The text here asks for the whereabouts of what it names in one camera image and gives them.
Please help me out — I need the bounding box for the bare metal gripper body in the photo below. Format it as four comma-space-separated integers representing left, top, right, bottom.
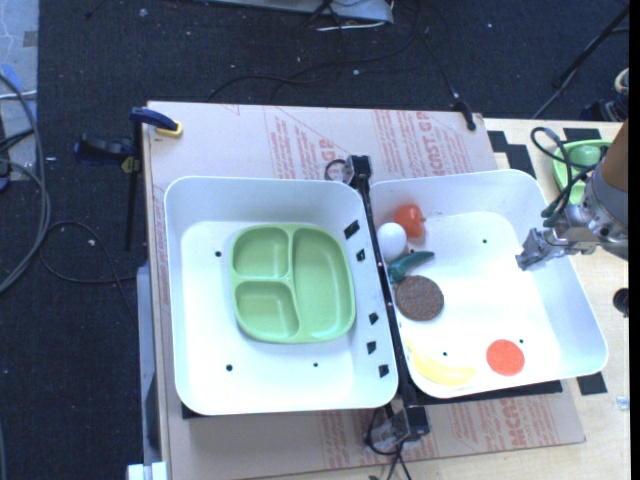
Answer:
542, 204, 630, 262

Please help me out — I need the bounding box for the white plastic tray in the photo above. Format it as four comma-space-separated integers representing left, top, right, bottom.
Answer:
163, 175, 400, 417
368, 168, 610, 400

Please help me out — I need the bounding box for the light green bowl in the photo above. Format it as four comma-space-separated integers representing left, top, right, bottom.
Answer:
551, 138, 614, 205

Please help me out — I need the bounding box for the orange round slice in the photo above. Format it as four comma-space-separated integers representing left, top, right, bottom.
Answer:
485, 338, 527, 378

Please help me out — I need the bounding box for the brown round biscuit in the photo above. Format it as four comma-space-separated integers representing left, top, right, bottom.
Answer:
394, 274, 446, 322

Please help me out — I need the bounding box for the dark green toy pepper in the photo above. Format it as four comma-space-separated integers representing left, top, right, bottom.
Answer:
387, 250, 436, 285

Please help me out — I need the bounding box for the orange toy tomato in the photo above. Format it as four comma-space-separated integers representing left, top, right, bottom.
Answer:
393, 203, 428, 240

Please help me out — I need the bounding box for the white egg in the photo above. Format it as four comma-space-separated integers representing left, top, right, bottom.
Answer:
376, 221, 409, 264

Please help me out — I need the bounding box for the yellow banana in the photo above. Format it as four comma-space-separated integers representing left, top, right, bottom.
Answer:
404, 339, 478, 388

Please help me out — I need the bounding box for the thin black and white rod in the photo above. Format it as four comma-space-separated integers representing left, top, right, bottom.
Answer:
355, 176, 417, 410

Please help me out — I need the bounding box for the green divided plate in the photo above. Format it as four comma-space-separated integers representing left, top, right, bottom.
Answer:
228, 223, 358, 345

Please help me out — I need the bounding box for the brown cardboard board red print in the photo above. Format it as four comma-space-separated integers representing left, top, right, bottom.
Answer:
144, 100, 587, 470

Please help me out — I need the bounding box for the black cylinder on white bracket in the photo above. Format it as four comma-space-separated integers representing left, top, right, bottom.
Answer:
579, 66, 630, 123

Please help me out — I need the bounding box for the black block with thin wires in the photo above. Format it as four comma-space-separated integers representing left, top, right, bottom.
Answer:
343, 154, 374, 187
378, 404, 432, 445

